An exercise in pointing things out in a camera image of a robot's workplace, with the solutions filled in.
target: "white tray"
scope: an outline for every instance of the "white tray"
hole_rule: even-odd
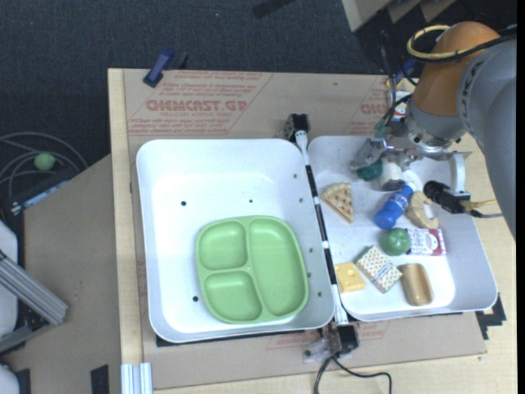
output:
[[[153,140],[137,154],[149,318],[171,342],[320,328],[334,301],[322,239],[299,149],[280,139]],[[268,215],[297,236],[309,296],[295,316],[258,324],[224,323],[203,302],[195,239],[210,222]]]
[[[380,191],[377,180],[366,182],[349,169],[349,162],[355,158],[365,139],[357,136],[322,136],[314,139],[308,147],[319,194],[336,182],[352,184],[354,223],[348,224],[322,202],[334,264],[353,261],[367,246],[380,248],[379,238],[383,230],[375,225],[373,216],[390,193]],[[405,175],[418,182],[419,190],[427,181],[448,185],[451,178],[448,162],[429,158],[412,163]],[[400,282],[385,294],[367,282],[364,290],[341,294],[343,306],[350,315],[362,321],[376,321],[482,310],[495,303],[495,280],[473,218],[467,214],[448,213],[435,204],[429,213],[439,219],[447,254],[432,257],[402,254],[389,258],[396,265],[421,263],[427,270],[434,300],[429,305],[412,306],[406,300]],[[399,218],[396,226],[415,227],[405,216]]]

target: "green plate compartment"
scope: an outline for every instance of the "green plate compartment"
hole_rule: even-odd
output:
[[[271,216],[209,223],[197,236],[197,269],[207,307],[226,323],[263,323],[297,314],[308,278],[290,226]]]

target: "black bracket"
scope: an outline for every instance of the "black bracket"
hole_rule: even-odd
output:
[[[485,314],[483,311],[476,311],[477,321],[479,322],[479,328],[482,330],[484,340],[488,340],[488,328],[493,326],[501,326],[503,322],[507,320],[503,304],[501,303],[500,294],[498,299],[492,305],[492,314]]]

